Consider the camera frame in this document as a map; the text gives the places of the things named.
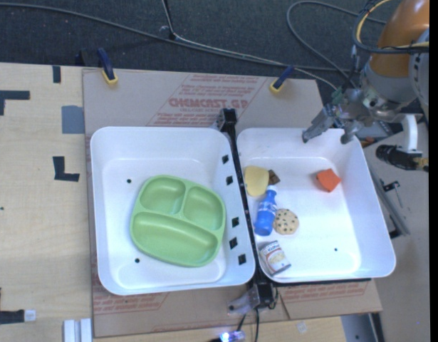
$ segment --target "green divided plate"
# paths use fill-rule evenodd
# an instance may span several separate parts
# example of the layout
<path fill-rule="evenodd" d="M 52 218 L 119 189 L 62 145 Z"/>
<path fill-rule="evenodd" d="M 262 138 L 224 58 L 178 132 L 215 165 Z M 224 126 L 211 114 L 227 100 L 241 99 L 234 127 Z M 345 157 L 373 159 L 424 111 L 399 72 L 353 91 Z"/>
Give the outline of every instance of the green divided plate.
<path fill-rule="evenodd" d="M 169 175 L 142 186 L 130 222 L 135 246 L 156 259 L 199 267 L 217 255 L 226 210 L 220 196 L 195 182 Z"/>

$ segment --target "wooden table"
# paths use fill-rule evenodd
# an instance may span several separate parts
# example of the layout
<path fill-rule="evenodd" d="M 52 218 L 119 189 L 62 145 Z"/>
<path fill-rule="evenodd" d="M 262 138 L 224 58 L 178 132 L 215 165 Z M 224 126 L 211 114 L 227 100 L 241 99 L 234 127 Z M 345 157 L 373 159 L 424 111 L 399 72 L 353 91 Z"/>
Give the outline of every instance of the wooden table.
<path fill-rule="evenodd" d="M 29 90 L 0 115 L 0 310 L 36 320 L 0 325 L 2 341 L 62 341 L 63 321 L 92 318 L 84 134 L 63 134 L 61 108 L 83 105 L 82 68 L 0 63 L 0 90 Z M 54 180 L 53 157 L 79 181 Z M 244 326 L 253 340 L 255 325 Z M 222 328 L 106 338 L 208 341 Z M 345 341 L 340 317 L 262 323 L 259 341 Z"/>

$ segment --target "red object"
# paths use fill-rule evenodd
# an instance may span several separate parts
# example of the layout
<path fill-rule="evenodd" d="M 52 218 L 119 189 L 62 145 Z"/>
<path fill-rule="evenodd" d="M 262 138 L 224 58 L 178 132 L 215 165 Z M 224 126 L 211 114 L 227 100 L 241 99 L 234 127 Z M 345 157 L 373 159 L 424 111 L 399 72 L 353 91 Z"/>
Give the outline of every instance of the red object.
<path fill-rule="evenodd" d="M 320 171 L 317 174 L 316 178 L 319 183 L 321 183 L 321 185 L 329 192 L 332 192 L 340 182 L 340 177 L 337 176 L 330 168 L 324 171 Z"/>

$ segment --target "blue and yellow clamp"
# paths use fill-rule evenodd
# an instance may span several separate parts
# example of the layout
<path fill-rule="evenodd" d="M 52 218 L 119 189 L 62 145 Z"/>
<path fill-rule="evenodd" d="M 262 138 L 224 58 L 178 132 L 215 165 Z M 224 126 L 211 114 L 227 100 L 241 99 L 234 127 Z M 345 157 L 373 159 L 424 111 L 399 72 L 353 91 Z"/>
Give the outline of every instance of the blue and yellow clamp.
<path fill-rule="evenodd" d="M 283 82 L 295 71 L 295 66 L 289 66 L 285 69 L 285 71 L 281 74 L 279 78 L 273 81 L 273 83 L 269 86 L 269 90 L 272 93 L 277 94 L 283 86 Z"/>
<path fill-rule="evenodd" d="M 103 48 L 97 50 L 98 58 L 100 59 L 100 64 L 103 67 L 102 75 L 108 85 L 114 85 L 118 81 L 118 76 L 114 73 L 113 65 L 108 57 L 106 51 Z"/>

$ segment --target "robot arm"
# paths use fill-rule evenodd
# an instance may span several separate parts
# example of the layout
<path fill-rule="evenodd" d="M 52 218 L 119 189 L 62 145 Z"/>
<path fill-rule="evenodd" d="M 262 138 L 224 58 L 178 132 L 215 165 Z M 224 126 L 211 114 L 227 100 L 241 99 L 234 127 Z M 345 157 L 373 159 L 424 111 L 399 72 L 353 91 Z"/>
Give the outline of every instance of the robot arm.
<path fill-rule="evenodd" d="M 365 19 L 379 5 L 367 5 L 355 24 L 355 46 L 371 52 L 360 73 L 359 89 L 339 89 L 303 132 L 306 143 L 332 125 L 343 128 L 342 144 L 348 143 L 364 126 L 374 120 L 402 123 L 407 140 L 402 147 L 380 146 L 377 156 L 405 170 L 425 170 L 427 162 L 416 150 L 415 114 L 401 110 L 417 98 L 429 105 L 429 0 L 402 0 L 386 23 L 377 48 L 369 48 L 360 40 Z"/>

